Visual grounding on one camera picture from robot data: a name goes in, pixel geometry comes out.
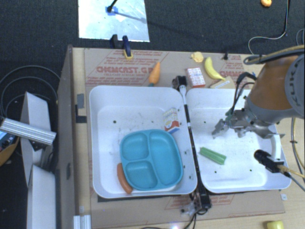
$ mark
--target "blue divided bowl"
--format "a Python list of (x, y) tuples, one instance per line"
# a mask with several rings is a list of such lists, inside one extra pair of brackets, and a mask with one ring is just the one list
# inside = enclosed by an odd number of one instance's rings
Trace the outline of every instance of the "blue divided bowl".
[(176, 185), (183, 168), (177, 144), (166, 131), (130, 133), (121, 141), (121, 160), (129, 185), (138, 190), (157, 190)]

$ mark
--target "orange ball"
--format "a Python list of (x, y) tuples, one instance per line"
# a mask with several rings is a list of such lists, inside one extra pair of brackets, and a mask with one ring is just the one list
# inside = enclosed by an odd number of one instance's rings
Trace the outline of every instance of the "orange ball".
[(261, 0), (261, 4), (265, 7), (270, 7), (272, 4), (272, 0)]

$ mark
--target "yellow banana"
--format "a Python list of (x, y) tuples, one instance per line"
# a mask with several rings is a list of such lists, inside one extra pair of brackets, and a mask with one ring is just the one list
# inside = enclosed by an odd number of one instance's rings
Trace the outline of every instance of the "yellow banana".
[(204, 68), (206, 73), (212, 78), (212, 79), (220, 79), (225, 81), (225, 78), (223, 78), (214, 68), (211, 57), (207, 57), (204, 63)]

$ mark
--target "red and white box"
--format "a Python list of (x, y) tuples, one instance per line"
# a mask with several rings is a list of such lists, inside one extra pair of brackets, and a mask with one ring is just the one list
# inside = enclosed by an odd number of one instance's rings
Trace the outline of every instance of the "red and white box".
[(197, 68), (189, 68), (186, 70), (186, 75), (189, 80), (191, 87), (204, 87), (205, 80), (203, 78), (201, 69)]
[(163, 121), (165, 130), (174, 133), (180, 129), (177, 109), (171, 108), (163, 113)]

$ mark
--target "white tray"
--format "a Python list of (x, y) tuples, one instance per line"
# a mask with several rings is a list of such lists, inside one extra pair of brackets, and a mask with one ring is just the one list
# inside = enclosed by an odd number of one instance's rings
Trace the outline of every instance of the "white tray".
[[(93, 187), (104, 198), (189, 194), (197, 186), (192, 147), (180, 93), (165, 87), (97, 86), (89, 96), (92, 137)], [(130, 195), (117, 178), (120, 142), (129, 133), (164, 129), (163, 113), (178, 109), (180, 130), (173, 133), (183, 165), (181, 181), (170, 188), (134, 190)]]
[[(234, 90), (194, 88), (187, 93), (196, 151), (201, 147), (227, 156), (224, 165), (219, 165), (198, 154), (201, 179), (204, 186), (214, 193), (244, 192), (287, 188), (291, 180), (280, 173), (271, 173), (254, 158), (254, 152), (262, 149), (271, 153), (270, 139), (262, 139), (255, 133), (246, 133), (242, 138), (233, 129), (213, 139), (214, 126), (232, 107)], [(240, 97), (235, 109), (244, 106)], [(276, 132), (275, 126), (270, 129)], [(281, 159), (286, 159), (282, 150)]]

